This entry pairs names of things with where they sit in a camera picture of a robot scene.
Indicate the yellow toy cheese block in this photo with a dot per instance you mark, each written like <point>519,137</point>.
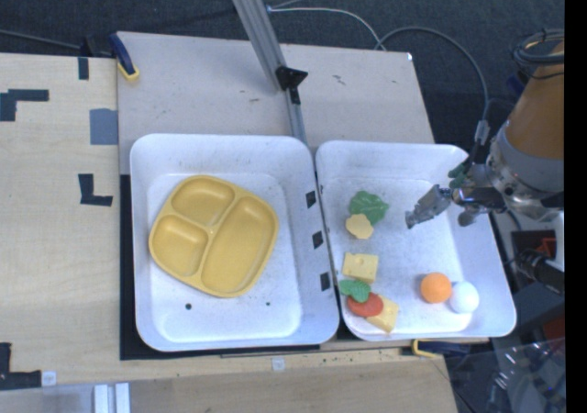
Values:
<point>360,266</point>

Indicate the white plastic tray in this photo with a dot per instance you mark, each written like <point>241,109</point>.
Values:
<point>293,310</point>
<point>413,255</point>

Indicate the yellow divided plate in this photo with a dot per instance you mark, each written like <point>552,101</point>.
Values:
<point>215,237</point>

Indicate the yellow toy biscuit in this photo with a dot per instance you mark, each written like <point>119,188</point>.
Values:
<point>359,226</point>

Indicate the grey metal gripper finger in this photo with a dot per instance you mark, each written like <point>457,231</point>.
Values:
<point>470,217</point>
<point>426,209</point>

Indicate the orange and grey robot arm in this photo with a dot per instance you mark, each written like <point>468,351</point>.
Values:
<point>536,126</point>

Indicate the orange ball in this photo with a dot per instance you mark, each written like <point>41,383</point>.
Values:
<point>435,287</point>

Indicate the green toy lettuce leaf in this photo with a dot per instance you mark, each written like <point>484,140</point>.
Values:
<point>369,204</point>

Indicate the black cylinder on white bracket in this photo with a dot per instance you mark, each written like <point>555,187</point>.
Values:
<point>541,270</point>

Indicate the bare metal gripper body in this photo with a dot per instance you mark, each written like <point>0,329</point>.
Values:
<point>513,193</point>

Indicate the small green toy leaf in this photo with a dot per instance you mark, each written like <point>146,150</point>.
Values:
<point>357,289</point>

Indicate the red toy tomato slice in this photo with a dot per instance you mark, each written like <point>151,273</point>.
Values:
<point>367,306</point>

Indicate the yellow toy cheese wedge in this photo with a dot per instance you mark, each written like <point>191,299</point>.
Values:
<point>386,317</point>

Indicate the pale wood board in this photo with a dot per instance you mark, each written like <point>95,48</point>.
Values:
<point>206,90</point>

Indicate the white toy egg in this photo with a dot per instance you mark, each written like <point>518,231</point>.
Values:
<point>464,297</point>

